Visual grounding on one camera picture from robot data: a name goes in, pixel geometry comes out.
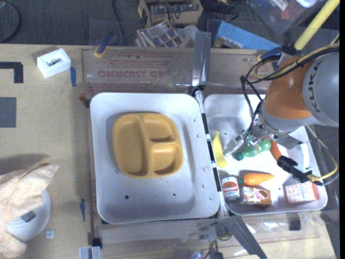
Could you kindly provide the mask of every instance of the yellow pole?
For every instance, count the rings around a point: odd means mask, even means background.
[[[303,34],[295,42],[294,47],[296,50],[301,51],[307,45],[309,40],[315,35],[339,4],[340,0],[328,0],[326,2],[313,21],[307,26]]]

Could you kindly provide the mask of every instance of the orange plastic dish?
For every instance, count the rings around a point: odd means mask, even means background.
[[[159,178],[178,172],[183,150],[175,123],[159,113],[130,113],[113,125],[118,168],[136,179]]]

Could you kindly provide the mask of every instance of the plastic bin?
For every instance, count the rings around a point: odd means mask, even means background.
[[[326,0],[251,0],[251,8],[277,35],[281,35],[320,10],[325,2]]]

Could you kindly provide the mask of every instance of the white tray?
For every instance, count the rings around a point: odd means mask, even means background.
[[[255,110],[259,99],[256,95],[249,95],[253,109]],[[242,130],[249,127],[251,118],[248,104],[242,94],[212,94],[205,98],[205,114],[209,125],[210,135],[215,137],[219,131],[223,149],[227,143]],[[294,159],[297,163],[305,163],[313,168],[314,175],[320,175],[318,165],[304,127],[300,127],[291,136],[305,144],[298,148],[287,150],[279,145],[281,153]],[[231,174],[241,176],[248,171],[267,172],[275,175],[274,179],[260,185],[261,188],[271,191],[272,205],[261,209],[258,207],[239,205],[238,202],[227,202],[230,211],[238,215],[256,215],[269,213],[300,212],[306,210],[320,210],[327,204],[327,192],[325,187],[317,186],[319,199],[299,205],[290,205],[284,199],[284,186],[298,183],[292,175],[281,169],[270,151],[258,154],[254,158],[235,160],[231,155],[226,157],[227,166],[219,168],[220,179]]]
[[[219,198],[197,101],[186,94],[100,93],[90,104],[95,159],[96,203],[112,224],[198,219],[214,215]],[[116,165],[114,121],[131,112],[156,112],[177,126],[183,165],[162,178],[134,179]]]

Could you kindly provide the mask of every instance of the beige tabletop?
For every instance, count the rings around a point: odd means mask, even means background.
[[[45,79],[37,67],[37,57],[64,48],[77,69],[77,85],[71,84],[69,71]],[[59,163],[47,190],[51,198],[51,216],[45,230],[27,242],[27,259],[78,258],[80,247],[90,247],[94,226],[92,216],[91,166],[89,160],[89,109],[78,99],[84,92],[82,50],[87,46],[1,44],[0,61],[21,62],[24,83],[13,83],[13,70],[0,69],[0,97],[17,98],[15,128],[0,128],[0,173],[26,169],[42,162]],[[80,211],[85,200],[86,221]],[[258,241],[268,258],[336,258],[325,223],[313,214],[308,235],[296,234]],[[246,255],[241,247],[220,249],[224,258],[258,258]]]

